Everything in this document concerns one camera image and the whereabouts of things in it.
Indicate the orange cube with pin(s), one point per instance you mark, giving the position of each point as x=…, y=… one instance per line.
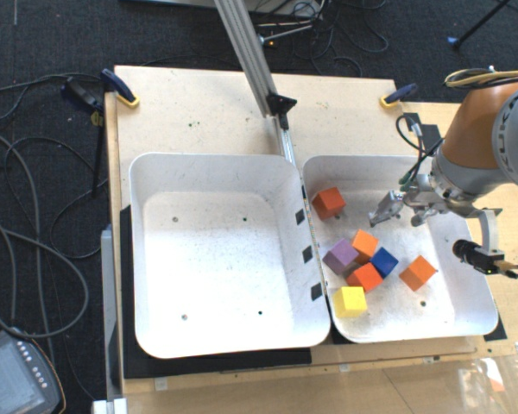
x=328, y=202
x=364, y=277
x=417, y=273
x=365, y=244

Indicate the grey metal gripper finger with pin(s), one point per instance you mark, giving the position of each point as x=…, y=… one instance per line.
x=386, y=208
x=421, y=218

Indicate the white plastic tray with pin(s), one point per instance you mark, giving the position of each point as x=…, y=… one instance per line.
x=397, y=313
x=216, y=257

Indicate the yellow cube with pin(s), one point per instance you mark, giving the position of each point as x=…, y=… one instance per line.
x=349, y=302

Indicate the blue cube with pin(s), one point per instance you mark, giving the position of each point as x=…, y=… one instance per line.
x=385, y=262

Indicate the pale wood board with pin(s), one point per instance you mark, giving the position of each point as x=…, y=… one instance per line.
x=198, y=114

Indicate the black cylinder on white bracket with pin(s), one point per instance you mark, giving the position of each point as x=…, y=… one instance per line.
x=475, y=253

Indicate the purple cube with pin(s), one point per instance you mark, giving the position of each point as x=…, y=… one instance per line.
x=340, y=257

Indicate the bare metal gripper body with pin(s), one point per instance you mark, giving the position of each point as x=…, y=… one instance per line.
x=438, y=196

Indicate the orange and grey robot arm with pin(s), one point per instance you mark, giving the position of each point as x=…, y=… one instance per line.
x=479, y=136

